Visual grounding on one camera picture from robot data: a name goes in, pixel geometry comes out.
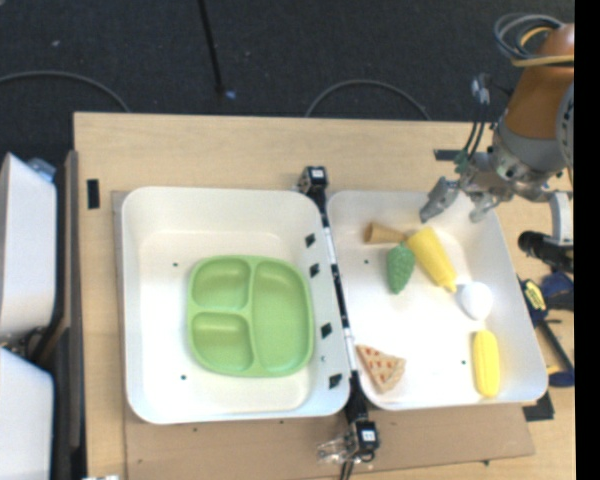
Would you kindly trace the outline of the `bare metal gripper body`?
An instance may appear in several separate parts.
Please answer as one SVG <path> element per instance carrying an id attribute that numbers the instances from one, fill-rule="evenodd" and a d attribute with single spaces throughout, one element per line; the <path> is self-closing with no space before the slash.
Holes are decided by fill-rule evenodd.
<path id="1" fill-rule="evenodd" d="M 532 169 L 504 150 L 489 149 L 456 159 L 458 188 L 474 202 L 500 203 L 519 196 L 531 202 L 546 202 L 550 173 Z"/>

